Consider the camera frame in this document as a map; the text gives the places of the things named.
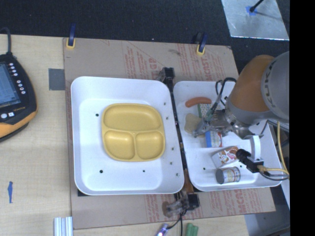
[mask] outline white tray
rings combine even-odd
[[[101,136],[101,114],[114,103],[154,107],[165,131],[162,157],[123,162],[109,157]],[[71,85],[74,179],[87,195],[166,194],[180,191],[184,173],[169,89],[152,80],[79,77]]]
[[[250,152],[251,144],[249,140],[242,140],[234,133],[229,132],[229,134],[223,138],[223,148],[207,148],[205,138],[195,138],[184,130],[186,115],[192,113],[198,116],[197,106],[187,108],[185,102],[199,96],[208,97],[215,102],[217,98],[215,84],[215,82],[181,81],[174,86],[174,98],[178,121],[186,153],[189,177],[192,184],[201,191],[271,187],[280,184],[280,181],[268,180],[259,173],[251,173],[246,169],[244,164],[238,161],[229,164],[226,167],[238,167],[241,172],[241,180],[233,183],[217,183],[215,177],[216,167],[211,156],[217,151],[222,150],[224,147],[237,145],[242,146],[243,149]],[[234,85],[233,82],[225,83],[222,99],[230,95]],[[262,121],[260,125],[251,127],[251,131],[255,134],[260,134],[264,124],[265,122]],[[281,168],[270,129],[267,127],[263,134],[264,136],[260,139],[260,142],[261,158],[265,161],[264,165],[268,168]]]

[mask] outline tin can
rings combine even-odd
[[[219,184],[239,182],[241,173],[237,167],[221,168],[216,171],[216,179]]]

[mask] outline cardboard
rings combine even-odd
[[[173,67],[174,82],[217,81],[238,77],[233,53],[226,46],[207,45],[196,54],[197,45],[137,41],[76,39],[74,49],[63,40],[65,93],[68,126],[70,191],[74,229],[174,221],[162,211],[174,195],[85,196],[74,182],[70,86],[80,76],[156,79],[163,67]],[[232,216],[275,211],[270,188],[199,192],[200,207],[183,219]]]

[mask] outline black fabric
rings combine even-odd
[[[290,0],[276,1],[290,34]],[[231,46],[239,72],[289,50],[289,41],[232,38],[221,0],[0,0],[0,27],[12,34],[67,37],[71,23],[81,38],[191,43],[206,32],[207,44]]]

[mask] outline table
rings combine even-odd
[[[0,53],[7,36],[0,35]],[[0,144],[0,235],[53,235],[55,217],[71,216],[64,90],[49,90],[49,68],[63,69],[63,38],[12,36],[12,53],[34,85],[38,114],[28,127]],[[8,185],[13,182],[12,203]],[[244,216],[184,220],[198,236],[248,235]],[[161,223],[74,230],[75,236],[149,236]],[[180,235],[180,224],[168,236]]]

